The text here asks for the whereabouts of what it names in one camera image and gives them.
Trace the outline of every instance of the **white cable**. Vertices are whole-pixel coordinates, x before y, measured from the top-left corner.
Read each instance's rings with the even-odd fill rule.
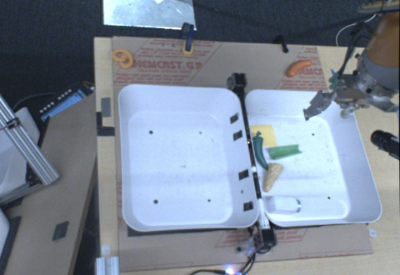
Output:
[[[367,19],[366,21],[364,21],[364,23],[369,23],[369,22],[371,22],[376,16],[377,16],[377,14],[372,15],[369,19]],[[340,31],[337,32],[336,38],[335,38],[336,46],[339,46],[339,35],[340,35],[345,29],[350,28],[351,26],[354,26],[354,25],[357,25],[357,23],[354,22],[354,23],[352,23],[352,24],[350,24],[350,25],[344,26]]]

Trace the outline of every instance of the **black fabric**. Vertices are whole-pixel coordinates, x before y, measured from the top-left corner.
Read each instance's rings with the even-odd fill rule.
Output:
[[[288,44],[334,45],[365,1],[194,0],[195,38],[271,43],[282,34]],[[104,26],[102,0],[0,0],[0,93],[14,104],[93,82],[93,37],[113,35],[178,38],[179,31]]]

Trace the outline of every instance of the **orange sausage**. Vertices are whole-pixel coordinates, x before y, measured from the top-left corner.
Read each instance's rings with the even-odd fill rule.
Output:
[[[303,68],[309,68],[311,65],[312,62],[310,59],[304,59],[302,61],[295,62],[286,71],[286,76],[292,78],[298,73],[298,71],[300,71]]]
[[[117,48],[113,50],[112,59],[119,62],[119,65],[122,68],[131,68],[134,62],[131,52],[123,48]]]

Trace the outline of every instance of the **white tray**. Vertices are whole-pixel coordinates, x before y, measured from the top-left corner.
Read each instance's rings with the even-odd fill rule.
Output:
[[[238,120],[231,123],[233,116]],[[233,92],[130,85],[119,94],[119,117],[122,212],[131,228],[254,224],[256,192],[241,106]],[[242,137],[234,140],[238,132]]]
[[[278,146],[301,154],[262,192],[283,227],[366,223],[381,203],[354,117],[332,104],[304,120],[315,92],[255,90],[250,125],[273,126]],[[238,97],[221,88],[130,85],[119,94],[122,213],[138,231],[245,228],[259,208]],[[264,156],[271,162],[268,153]],[[265,171],[257,167],[262,184]]]
[[[314,96],[267,90],[246,96],[249,124],[272,125],[278,146],[299,144],[302,152],[273,161],[264,149],[267,162],[284,166],[272,189],[262,192],[268,219],[283,227],[375,221],[381,202],[356,119],[341,118],[332,103],[305,121],[303,109]],[[262,181],[266,172],[258,165],[257,171]]]

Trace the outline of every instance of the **white plastic container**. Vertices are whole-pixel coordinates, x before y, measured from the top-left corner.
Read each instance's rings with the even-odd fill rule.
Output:
[[[301,154],[262,192],[269,220],[284,226],[365,223],[381,203],[355,119],[332,104],[304,120],[314,92],[246,97],[249,124],[273,126],[278,145]],[[259,208],[241,105],[231,91],[130,85],[119,94],[122,212],[138,231],[245,228]],[[268,153],[264,151],[267,162]],[[261,184],[265,171],[257,167]]]

